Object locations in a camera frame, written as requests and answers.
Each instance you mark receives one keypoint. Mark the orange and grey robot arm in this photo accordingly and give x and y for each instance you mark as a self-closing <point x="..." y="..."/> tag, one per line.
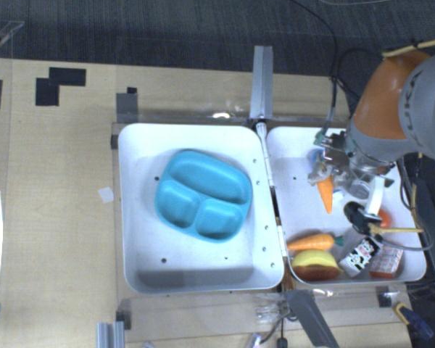
<point x="388" y="100"/>

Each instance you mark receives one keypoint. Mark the white plastic tray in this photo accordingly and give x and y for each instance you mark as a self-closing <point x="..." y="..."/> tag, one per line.
<point x="301" y="209"/>
<point x="203" y="270"/>

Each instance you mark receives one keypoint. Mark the yellow and red toy fruit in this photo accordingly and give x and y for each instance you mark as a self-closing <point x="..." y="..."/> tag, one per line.
<point x="315" y="265"/>

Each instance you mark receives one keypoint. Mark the red round toy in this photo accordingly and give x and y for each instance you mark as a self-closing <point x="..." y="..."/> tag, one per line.
<point x="385" y="219"/>

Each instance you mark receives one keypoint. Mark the blue and white small item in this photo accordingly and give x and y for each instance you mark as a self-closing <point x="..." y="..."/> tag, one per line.
<point x="314" y="155"/>

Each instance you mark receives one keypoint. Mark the black cylinder on white bracket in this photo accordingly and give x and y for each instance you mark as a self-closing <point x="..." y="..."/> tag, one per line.
<point x="359" y="214"/>

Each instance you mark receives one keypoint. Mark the white carton with cow print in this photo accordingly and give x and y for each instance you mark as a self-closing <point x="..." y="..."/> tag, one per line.
<point x="359" y="257"/>

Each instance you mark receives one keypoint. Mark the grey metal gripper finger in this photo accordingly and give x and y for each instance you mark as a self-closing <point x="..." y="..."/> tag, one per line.
<point x="340" y="181"/>
<point x="317" y="174"/>

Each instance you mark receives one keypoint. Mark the orange carrot with green top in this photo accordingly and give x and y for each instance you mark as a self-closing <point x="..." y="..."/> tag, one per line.
<point x="310" y="242"/>

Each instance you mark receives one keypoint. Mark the thin black and white rod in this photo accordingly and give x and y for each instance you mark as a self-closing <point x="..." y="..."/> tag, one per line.
<point x="266" y="158"/>

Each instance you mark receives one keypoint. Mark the blue divided plate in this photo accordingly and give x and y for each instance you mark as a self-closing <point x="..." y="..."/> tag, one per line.
<point x="199" y="190"/>

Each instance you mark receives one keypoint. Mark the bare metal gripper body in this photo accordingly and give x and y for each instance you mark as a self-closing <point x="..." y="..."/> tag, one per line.
<point x="335" y="152"/>

